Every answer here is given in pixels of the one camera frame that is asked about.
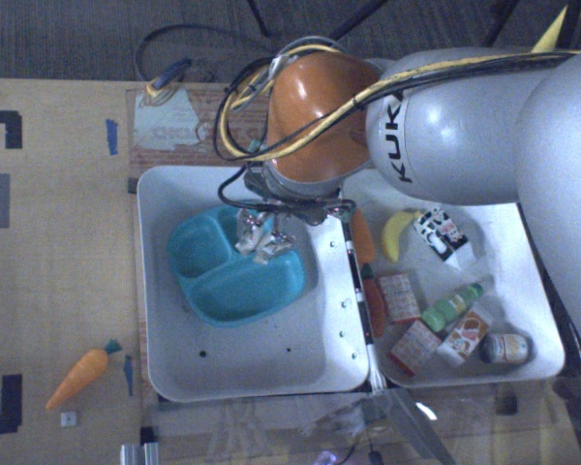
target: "green bottle cap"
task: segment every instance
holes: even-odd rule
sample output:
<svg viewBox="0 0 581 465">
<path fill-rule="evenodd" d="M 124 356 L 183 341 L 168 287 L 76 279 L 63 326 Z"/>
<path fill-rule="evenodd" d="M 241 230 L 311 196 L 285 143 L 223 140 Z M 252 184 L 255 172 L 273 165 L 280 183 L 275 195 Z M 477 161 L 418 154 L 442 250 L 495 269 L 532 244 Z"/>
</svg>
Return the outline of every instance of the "green bottle cap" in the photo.
<svg viewBox="0 0 581 465">
<path fill-rule="evenodd" d="M 422 321 L 432 330 L 433 332 L 440 332 L 445 328 L 445 317 L 443 313 L 434 307 L 429 307 L 422 312 Z"/>
</svg>

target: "tin can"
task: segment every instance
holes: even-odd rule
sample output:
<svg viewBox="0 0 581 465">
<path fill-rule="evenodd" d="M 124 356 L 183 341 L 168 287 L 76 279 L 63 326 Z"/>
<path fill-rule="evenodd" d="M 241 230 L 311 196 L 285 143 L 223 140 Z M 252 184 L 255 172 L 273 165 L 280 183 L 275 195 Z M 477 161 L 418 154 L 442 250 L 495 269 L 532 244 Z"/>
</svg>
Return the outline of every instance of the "tin can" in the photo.
<svg viewBox="0 0 581 465">
<path fill-rule="evenodd" d="M 530 341 L 520 334 L 487 334 L 479 349 L 480 359 L 486 363 L 525 363 Z"/>
</svg>

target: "red and white box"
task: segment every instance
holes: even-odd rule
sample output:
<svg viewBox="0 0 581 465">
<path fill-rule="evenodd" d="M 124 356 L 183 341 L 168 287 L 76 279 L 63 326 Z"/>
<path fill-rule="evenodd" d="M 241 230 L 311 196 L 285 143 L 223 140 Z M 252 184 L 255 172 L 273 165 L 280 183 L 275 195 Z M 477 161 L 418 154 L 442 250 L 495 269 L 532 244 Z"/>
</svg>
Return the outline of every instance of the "red and white box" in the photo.
<svg viewBox="0 0 581 465">
<path fill-rule="evenodd" d="M 377 286 L 387 307 L 387 318 L 391 324 L 416 321 L 421 312 L 405 272 L 377 277 Z"/>
<path fill-rule="evenodd" d="M 442 344 L 442 339 L 422 321 L 415 321 L 389 351 L 387 356 L 409 375 L 417 374 L 428 358 Z"/>
</svg>

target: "black corner marker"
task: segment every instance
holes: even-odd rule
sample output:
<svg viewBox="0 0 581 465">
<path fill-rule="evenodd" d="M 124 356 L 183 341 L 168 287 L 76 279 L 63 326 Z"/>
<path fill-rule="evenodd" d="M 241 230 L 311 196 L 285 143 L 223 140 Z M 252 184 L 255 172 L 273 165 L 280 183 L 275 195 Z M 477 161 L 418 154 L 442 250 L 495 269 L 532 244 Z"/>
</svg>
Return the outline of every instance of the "black corner marker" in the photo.
<svg viewBox="0 0 581 465">
<path fill-rule="evenodd" d="M 22 424 L 22 386 L 20 374 L 2 376 L 0 391 L 0 434 L 17 432 Z"/>
<path fill-rule="evenodd" d="M 5 125 L 5 148 L 7 150 L 21 149 L 21 115 L 16 110 L 0 110 L 0 124 Z"/>
</svg>

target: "white plastic tray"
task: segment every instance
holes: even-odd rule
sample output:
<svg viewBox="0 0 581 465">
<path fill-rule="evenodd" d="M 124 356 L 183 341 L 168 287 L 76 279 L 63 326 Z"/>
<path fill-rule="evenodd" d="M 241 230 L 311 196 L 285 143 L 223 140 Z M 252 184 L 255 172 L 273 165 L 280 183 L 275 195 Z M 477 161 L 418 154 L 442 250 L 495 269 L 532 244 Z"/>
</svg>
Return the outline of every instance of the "white plastic tray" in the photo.
<svg viewBox="0 0 581 465">
<path fill-rule="evenodd" d="M 407 388 L 444 387 L 541 380 L 560 372 L 565 362 L 564 347 L 516 204 L 443 205 L 470 239 L 477 257 L 473 266 L 459 271 L 442 263 L 411 226 L 401 234 L 398 263 L 392 263 L 381 252 L 381 230 L 390 216 L 398 210 L 430 209 L 433 202 L 402 195 L 376 170 L 363 170 L 347 179 L 344 196 L 357 202 L 373 232 L 379 250 L 372 263 L 375 275 L 407 272 L 423 309 L 458 286 L 491 274 L 494 291 L 484 300 L 497 318 L 493 328 L 516 329 L 533 341 L 532 357 L 523 365 L 487 365 L 475 354 L 461 367 L 452 369 L 433 356 L 420 373 L 410 377 L 387 357 L 405 330 L 403 326 L 390 326 L 376 340 L 380 369 L 390 381 Z"/>
<path fill-rule="evenodd" d="M 153 387 L 177 402 L 353 390 L 366 380 L 369 365 L 337 219 L 313 228 L 289 222 L 307 272 L 306 291 L 290 306 L 251 324 L 223 328 L 206 324 L 187 305 L 169 266 L 168 238 L 183 220 L 221 204 L 218 186 L 235 171 L 157 167 L 139 181 Z M 229 196 L 254 194 L 239 181 Z"/>
</svg>

